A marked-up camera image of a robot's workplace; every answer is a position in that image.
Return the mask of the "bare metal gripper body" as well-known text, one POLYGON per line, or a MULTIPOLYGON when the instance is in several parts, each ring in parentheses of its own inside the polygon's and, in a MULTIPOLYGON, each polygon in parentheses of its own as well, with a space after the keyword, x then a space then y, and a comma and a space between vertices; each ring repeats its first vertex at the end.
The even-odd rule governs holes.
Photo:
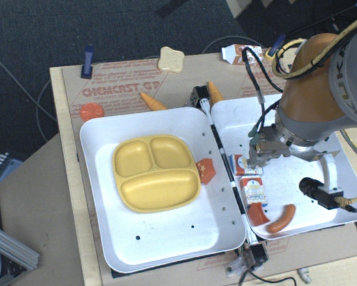
POLYGON ((264 127, 249 142, 249 155, 264 157, 265 166, 271 159, 298 157, 305 161, 319 160, 324 155, 315 149, 315 141, 304 140, 287 130, 282 124, 264 127))

